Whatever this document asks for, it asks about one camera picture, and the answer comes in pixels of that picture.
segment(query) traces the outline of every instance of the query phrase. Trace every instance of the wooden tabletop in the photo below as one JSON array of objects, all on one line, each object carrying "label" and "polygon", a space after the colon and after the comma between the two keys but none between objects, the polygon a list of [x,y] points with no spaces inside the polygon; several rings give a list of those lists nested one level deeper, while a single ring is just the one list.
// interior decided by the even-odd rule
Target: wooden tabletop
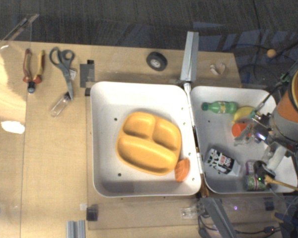
[{"label": "wooden tabletop", "polygon": [[[67,221],[83,220],[88,205],[89,116],[85,89],[79,87],[79,72],[73,81],[74,101],[57,117],[51,107],[67,92],[60,70],[49,61],[53,47],[75,53],[72,67],[79,71],[87,60],[95,62],[96,80],[174,83],[179,78],[183,51],[140,48],[14,42],[0,55],[0,238],[64,238]],[[32,51],[35,74],[39,52],[45,50],[42,83],[32,95],[22,82],[26,48]],[[163,72],[152,70],[146,57],[152,51],[168,60]],[[224,63],[221,76],[210,72],[211,64]],[[198,83],[240,86],[232,54],[199,52]],[[1,123],[16,121],[22,134],[3,130]],[[86,237],[199,237],[197,225],[90,230]]]}]

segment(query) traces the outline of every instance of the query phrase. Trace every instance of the banana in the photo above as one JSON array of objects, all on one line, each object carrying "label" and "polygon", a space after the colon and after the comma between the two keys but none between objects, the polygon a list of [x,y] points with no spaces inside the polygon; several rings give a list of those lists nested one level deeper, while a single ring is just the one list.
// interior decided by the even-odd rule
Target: banana
[{"label": "banana", "polygon": [[249,122],[250,119],[248,115],[253,111],[254,107],[251,106],[244,106],[239,108],[236,113],[234,114],[233,123],[236,122]]}]

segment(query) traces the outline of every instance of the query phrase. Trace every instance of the green bottle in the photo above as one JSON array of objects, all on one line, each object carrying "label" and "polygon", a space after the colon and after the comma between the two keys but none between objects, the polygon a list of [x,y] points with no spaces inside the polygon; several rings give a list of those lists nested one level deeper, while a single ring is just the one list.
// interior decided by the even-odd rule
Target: green bottle
[{"label": "green bottle", "polygon": [[211,110],[216,114],[234,114],[237,110],[235,102],[215,101],[213,103],[202,104],[202,110]]}]

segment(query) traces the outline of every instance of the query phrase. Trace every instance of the gray floor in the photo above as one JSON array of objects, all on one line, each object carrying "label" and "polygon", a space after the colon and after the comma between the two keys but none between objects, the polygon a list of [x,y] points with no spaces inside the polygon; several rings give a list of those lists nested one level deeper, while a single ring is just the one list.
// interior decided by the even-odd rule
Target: gray floor
[{"label": "gray floor", "polygon": [[272,86],[298,58],[298,0],[0,0],[0,39],[34,13],[38,42],[183,50],[198,31],[201,51],[234,52],[244,83]]}]

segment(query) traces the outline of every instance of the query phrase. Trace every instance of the red and yellow pliers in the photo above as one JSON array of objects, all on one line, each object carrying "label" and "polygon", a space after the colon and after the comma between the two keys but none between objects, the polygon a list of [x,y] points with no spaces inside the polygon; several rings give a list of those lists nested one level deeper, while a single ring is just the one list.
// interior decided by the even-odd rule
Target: red and yellow pliers
[{"label": "red and yellow pliers", "polygon": [[32,54],[30,49],[26,49],[24,62],[23,62],[23,73],[24,73],[23,81],[28,84],[28,92],[30,94],[34,93],[35,85],[40,84],[42,82],[41,75],[43,73],[43,68],[44,68],[45,52],[44,50],[42,50],[38,56],[38,70],[33,79],[31,77],[31,72],[30,72],[31,55]]}]

